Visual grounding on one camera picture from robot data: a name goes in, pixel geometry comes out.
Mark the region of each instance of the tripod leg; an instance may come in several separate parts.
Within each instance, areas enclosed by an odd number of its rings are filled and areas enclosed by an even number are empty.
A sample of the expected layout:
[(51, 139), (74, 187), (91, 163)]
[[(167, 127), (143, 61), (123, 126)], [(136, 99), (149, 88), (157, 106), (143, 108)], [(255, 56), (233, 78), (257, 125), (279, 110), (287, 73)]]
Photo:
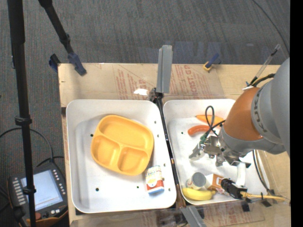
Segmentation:
[(31, 227), (36, 227), (36, 213), (35, 213), (35, 186), (33, 176), (33, 163), (31, 151), (30, 138), (30, 115), (27, 94), (27, 78), (25, 67), (25, 32), (24, 32), (24, 17), (22, 0), (8, 0), (9, 9), (9, 27), (10, 38), (13, 55), (13, 63), (16, 69), (18, 102), (20, 115), (15, 118), (16, 124), (21, 126), (25, 172), (27, 179), (27, 186), (23, 188), (23, 193), (28, 195), (29, 199), (29, 213)]
[(70, 63), (75, 64), (75, 70), (83, 75), (86, 73), (86, 70), (83, 68), (83, 65), (77, 56), (77, 54), (73, 51), (71, 47), (71, 39), (70, 36), (64, 31), (64, 28), (58, 18), (58, 15), (53, 7), (53, 0), (38, 0), (40, 5), (45, 9), (52, 25), (54, 26), (60, 42), (64, 45), (67, 53), (69, 54), (68, 58)]

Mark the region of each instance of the gray carpet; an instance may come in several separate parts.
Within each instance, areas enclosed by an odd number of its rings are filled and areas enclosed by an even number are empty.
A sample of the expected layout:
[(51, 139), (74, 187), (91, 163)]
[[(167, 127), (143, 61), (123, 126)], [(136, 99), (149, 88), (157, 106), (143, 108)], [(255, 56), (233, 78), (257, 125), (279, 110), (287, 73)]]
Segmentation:
[[(221, 64), (270, 64), (290, 55), (290, 0), (53, 0), (82, 62), (157, 63), (159, 48), (173, 46), (173, 63), (204, 64), (216, 52)], [(58, 77), (48, 65), (55, 53), (68, 63), (45, 10), (38, 0), (23, 0), (28, 99), (31, 128), (63, 156)], [(7, 0), (0, 0), (0, 134), (16, 127), (16, 74), (12, 69)], [(49, 157), (42, 138), (32, 135), (33, 164)], [(24, 171), (21, 131), (0, 138), (0, 185)], [(62, 159), (56, 159), (64, 171)], [(0, 195), (0, 209), (7, 200)], [(1, 227), (17, 227), (8, 206)], [(56, 226), (68, 226), (68, 218)]]

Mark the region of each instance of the can lid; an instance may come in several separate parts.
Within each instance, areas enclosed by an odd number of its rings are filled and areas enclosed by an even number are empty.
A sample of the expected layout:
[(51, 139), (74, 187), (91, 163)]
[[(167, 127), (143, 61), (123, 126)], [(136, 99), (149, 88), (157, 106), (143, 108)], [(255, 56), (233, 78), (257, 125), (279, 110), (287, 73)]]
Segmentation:
[(197, 187), (203, 187), (206, 183), (206, 178), (201, 172), (194, 173), (192, 176), (192, 180)]

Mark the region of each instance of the wooden table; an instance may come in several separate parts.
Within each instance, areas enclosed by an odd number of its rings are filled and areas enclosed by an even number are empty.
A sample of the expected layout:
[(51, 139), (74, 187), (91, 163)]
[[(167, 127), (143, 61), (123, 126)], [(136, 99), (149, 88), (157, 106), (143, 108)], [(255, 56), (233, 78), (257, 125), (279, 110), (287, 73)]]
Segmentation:
[[(77, 215), (71, 199), (70, 165), (66, 130), (65, 108), (74, 99), (144, 99), (146, 96), (133, 94), (134, 89), (150, 91), (156, 87), (157, 64), (103, 64), (84, 63), (87, 74), (80, 76), (72, 64), (58, 67), (60, 100), (62, 105), (62, 128), (65, 153), (65, 171), (71, 226), (157, 226), (159, 213), (82, 214)], [(230, 98), (237, 99), (246, 82), (250, 82), (261, 65), (214, 65), (206, 72), (202, 65), (173, 64), (170, 99)], [(268, 65), (261, 76), (275, 73), (278, 65)], [(260, 152), (270, 188), (275, 193), (290, 199), (290, 159), (287, 153), (271, 155)], [(290, 226), (291, 208), (287, 204), (264, 207), (254, 203), (250, 208), (250, 219), (241, 213), (231, 213), (228, 206), (213, 206), (205, 215), (205, 223), (210, 226)]]

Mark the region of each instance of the orange divided tray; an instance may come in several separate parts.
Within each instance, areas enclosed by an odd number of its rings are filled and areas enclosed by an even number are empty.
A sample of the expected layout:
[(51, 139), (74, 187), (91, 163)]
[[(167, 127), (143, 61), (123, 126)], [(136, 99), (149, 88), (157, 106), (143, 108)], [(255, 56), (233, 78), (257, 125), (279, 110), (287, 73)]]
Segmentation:
[(153, 146), (153, 134), (146, 126), (111, 114), (97, 125), (90, 150), (99, 165), (125, 175), (138, 175), (146, 169)]

